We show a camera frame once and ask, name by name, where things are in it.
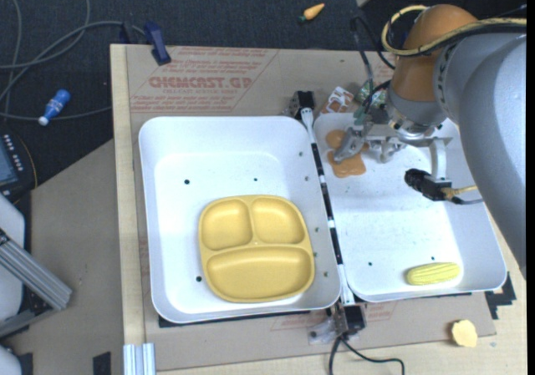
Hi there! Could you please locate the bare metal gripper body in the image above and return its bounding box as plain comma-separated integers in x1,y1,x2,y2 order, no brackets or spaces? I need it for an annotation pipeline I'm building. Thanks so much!
344,108,440,145

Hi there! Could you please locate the orange round biscuit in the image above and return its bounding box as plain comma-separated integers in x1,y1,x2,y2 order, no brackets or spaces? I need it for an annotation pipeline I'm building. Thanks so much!
325,129,348,150

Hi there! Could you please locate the orange bread slice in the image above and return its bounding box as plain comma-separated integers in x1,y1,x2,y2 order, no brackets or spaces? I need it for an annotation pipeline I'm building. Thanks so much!
326,149,368,179

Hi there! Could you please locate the green packet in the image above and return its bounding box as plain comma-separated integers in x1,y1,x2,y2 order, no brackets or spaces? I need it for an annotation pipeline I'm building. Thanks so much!
354,79,390,109

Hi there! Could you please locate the white and orange packet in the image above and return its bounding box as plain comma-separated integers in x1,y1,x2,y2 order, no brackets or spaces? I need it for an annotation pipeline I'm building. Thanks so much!
321,86,357,114

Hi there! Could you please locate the thin black and white rod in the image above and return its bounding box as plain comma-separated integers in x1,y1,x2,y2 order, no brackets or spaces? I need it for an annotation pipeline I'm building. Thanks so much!
300,107,356,306

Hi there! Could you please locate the white plastic tray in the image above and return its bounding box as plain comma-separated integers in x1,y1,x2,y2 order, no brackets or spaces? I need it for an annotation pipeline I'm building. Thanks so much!
137,115,342,325
313,112,508,304

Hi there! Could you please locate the yellow corn cob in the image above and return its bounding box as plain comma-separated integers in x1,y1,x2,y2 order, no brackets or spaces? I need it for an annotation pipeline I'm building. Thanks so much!
404,261,461,286

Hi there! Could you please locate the yellow divided plate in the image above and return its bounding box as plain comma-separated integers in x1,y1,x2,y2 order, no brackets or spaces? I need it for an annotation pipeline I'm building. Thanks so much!
197,194,316,304

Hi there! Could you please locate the orange carrot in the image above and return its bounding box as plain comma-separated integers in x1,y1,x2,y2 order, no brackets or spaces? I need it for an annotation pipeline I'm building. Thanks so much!
297,3,326,24

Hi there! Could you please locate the brown cardboard board, red print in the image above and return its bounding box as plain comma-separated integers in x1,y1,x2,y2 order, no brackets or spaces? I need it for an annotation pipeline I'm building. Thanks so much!
125,45,498,372

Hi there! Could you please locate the pale yellow crisp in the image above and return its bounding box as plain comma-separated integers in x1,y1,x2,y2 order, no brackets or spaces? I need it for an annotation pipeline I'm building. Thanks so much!
451,319,479,348

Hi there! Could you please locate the blue bottle with white cap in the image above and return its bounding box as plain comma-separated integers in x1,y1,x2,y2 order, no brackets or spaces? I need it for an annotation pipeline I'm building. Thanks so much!
38,89,72,127

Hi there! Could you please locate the black cylinder on white bracket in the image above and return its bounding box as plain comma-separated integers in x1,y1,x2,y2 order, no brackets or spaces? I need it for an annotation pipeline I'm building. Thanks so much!
403,137,455,202

